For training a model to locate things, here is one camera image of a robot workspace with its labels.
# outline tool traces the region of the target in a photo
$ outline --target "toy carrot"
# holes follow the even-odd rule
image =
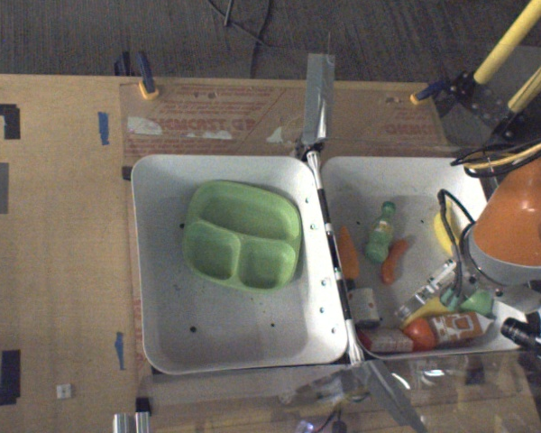
[[[399,239],[394,242],[389,249],[389,256],[381,266],[381,280],[383,284],[391,285],[397,278],[395,277],[395,269],[400,258],[408,249],[407,239]]]
[[[339,231],[338,249],[343,276],[348,281],[354,281],[359,276],[359,258],[346,226],[342,226]]]

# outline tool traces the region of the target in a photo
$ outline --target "red tomato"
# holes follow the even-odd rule
[[[413,340],[413,351],[431,351],[436,347],[436,337],[425,318],[417,318],[403,329],[403,334]]]

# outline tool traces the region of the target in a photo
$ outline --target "green plastic plate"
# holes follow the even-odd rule
[[[188,206],[182,249],[204,279],[239,290],[271,292],[297,268],[300,214],[286,198],[233,181],[202,184]]]

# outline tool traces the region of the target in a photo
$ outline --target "black tape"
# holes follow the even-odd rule
[[[136,398],[136,412],[148,412],[152,415],[151,400],[146,397]]]
[[[346,296],[346,287],[344,281],[339,279],[336,282],[336,287],[339,289],[339,297],[341,299],[341,308],[343,309],[344,320],[352,319],[351,316],[351,307],[349,306],[349,299]]]
[[[325,223],[331,222],[331,216],[328,213],[328,205],[326,204],[326,195],[324,189],[318,189],[318,201],[321,203],[321,212],[323,213],[323,219]]]
[[[123,165],[123,180],[131,181],[133,178],[133,168],[127,165]]]
[[[0,115],[4,118],[4,139],[20,139],[20,109],[16,105],[0,105]]]
[[[0,366],[0,406],[15,404],[16,399],[20,398],[20,365],[20,350],[2,352],[2,363]]]
[[[326,241],[328,242],[328,249],[331,252],[331,259],[333,260],[333,267],[336,271],[341,271],[341,264],[339,263],[339,257],[336,254],[335,234],[332,231],[326,232]]]

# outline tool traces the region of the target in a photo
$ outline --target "yellow handle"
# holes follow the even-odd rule
[[[433,316],[442,316],[450,313],[451,310],[447,308],[438,297],[433,297],[425,305],[415,311],[407,319],[405,319],[399,326],[402,330],[413,322],[417,318],[431,318]]]
[[[531,78],[525,82],[523,87],[509,100],[507,107],[515,114],[520,113],[527,105],[541,93],[541,67]]]
[[[474,80],[480,85],[487,84],[540,18],[541,0],[531,0],[475,71]]]

